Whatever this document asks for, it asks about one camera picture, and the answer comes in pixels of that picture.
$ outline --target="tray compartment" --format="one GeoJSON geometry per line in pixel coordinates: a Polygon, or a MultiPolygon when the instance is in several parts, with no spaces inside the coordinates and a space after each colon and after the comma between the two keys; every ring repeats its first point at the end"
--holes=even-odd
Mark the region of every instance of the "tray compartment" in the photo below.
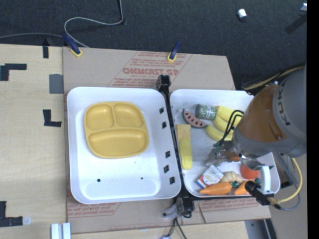
{"type": "Polygon", "coordinates": [[[141,127],[145,124],[142,113],[132,104],[115,104],[114,114],[118,126],[141,127]]]}
{"type": "Polygon", "coordinates": [[[117,128],[90,134],[90,148],[99,157],[120,158],[137,155],[147,146],[149,136],[142,129],[117,128]]]}
{"type": "Polygon", "coordinates": [[[112,107],[106,103],[89,107],[86,111],[84,123],[87,129],[92,131],[112,127],[114,125],[112,107]]]}

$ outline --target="white plastic tray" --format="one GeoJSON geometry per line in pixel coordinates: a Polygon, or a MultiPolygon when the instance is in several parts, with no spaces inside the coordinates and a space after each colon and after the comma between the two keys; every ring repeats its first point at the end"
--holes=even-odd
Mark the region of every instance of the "white plastic tray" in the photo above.
{"type": "Polygon", "coordinates": [[[78,87],[67,96],[71,192],[80,203],[96,204],[173,198],[181,189],[174,144],[163,96],[153,89],[78,87]],[[138,106],[149,132],[140,155],[104,159],[89,149],[85,110],[99,102],[138,106]]]}
{"type": "MultiPolygon", "coordinates": [[[[182,116],[183,109],[195,114],[197,104],[210,106],[225,106],[233,109],[245,111],[253,96],[245,91],[232,90],[176,90],[170,96],[172,116],[174,124],[185,124],[182,116]]],[[[205,123],[213,125],[211,120],[203,120],[205,123]]],[[[207,169],[205,160],[208,158],[213,148],[214,141],[208,136],[204,128],[191,128],[191,146],[193,156],[193,166],[190,170],[183,170],[183,177],[186,189],[192,195],[199,198],[207,198],[207,195],[200,194],[201,189],[196,180],[207,169]]],[[[272,153],[259,157],[258,160],[269,166],[270,169],[270,191],[276,193],[280,187],[280,180],[272,153]]],[[[223,162],[218,169],[221,172],[234,171],[240,174],[240,162],[223,162]]],[[[238,197],[235,195],[218,195],[215,197],[238,197]]]]}

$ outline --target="container hinge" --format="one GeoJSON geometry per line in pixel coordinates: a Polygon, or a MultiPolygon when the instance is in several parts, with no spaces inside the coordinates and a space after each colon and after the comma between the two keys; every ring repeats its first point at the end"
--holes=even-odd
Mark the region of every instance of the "container hinge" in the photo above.
{"type": "Polygon", "coordinates": [[[190,198],[177,197],[176,202],[169,208],[162,211],[162,219],[174,220],[179,216],[189,218],[191,212],[194,210],[194,204],[190,198]]]}

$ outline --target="black tape mark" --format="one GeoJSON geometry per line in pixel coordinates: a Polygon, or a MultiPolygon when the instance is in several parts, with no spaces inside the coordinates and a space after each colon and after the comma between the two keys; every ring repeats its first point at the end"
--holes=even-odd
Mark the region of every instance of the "black tape mark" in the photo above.
{"type": "Polygon", "coordinates": [[[4,64],[9,70],[26,70],[26,64],[4,64]]]}
{"type": "Polygon", "coordinates": [[[63,75],[50,74],[49,75],[49,91],[50,94],[63,94],[63,75]]]}
{"type": "Polygon", "coordinates": [[[287,34],[292,34],[293,32],[295,32],[300,26],[302,26],[305,22],[307,21],[307,14],[301,16],[300,18],[298,18],[295,22],[293,22],[292,24],[290,24],[289,26],[287,26],[285,28],[285,32],[287,34]]]}
{"type": "Polygon", "coordinates": [[[26,70],[26,64],[4,64],[0,66],[0,81],[9,80],[9,70],[26,70]]]}
{"type": "Polygon", "coordinates": [[[49,58],[49,48],[48,48],[48,46],[43,46],[42,50],[43,50],[43,58],[49,58]]]}
{"type": "Polygon", "coordinates": [[[51,121],[51,110],[43,110],[43,116],[45,126],[61,127],[61,121],[51,121]]]}
{"type": "Polygon", "coordinates": [[[9,70],[5,66],[0,66],[0,81],[9,80],[9,70]]]}
{"type": "Polygon", "coordinates": [[[22,226],[23,217],[5,217],[5,204],[6,201],[0,201],[0,228],[4,227],[13,227],[13,226],[22,226]]]}
{"type": "Polygon", "coordinates": [[[47,37],[47,38],[44,39],[42,45],[43,46],[54,46],[54,43],[53,43],[53,41],[51,40],[50,37],[47,37]]]}

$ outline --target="blue clamp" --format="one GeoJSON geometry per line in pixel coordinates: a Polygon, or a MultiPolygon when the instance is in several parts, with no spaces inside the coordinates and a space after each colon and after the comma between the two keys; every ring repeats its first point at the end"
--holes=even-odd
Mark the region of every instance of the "blue clamp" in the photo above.
{"type": "Polygon", "coordinates": [[[81,57],[83,52],[79,49],[75,41],[67,34],[62,35],[63,40],[70,46],[70,51],[76,56],[81,57]]]}
{"type": "Polygon", "coordinates": [[[174,63],[174,61],[176,60],[177,51],[178,51],[178,49],[179,49],[179,47],[180,47],[180,44],[181,44],[181,42],[178,41],[178,42],[175,44],[175,46],[174,46],[174,48],[172,49],[172,51],[168,54],[168,56],[167,56],[167,61],[168,61],[169,63],[174,63]]]}

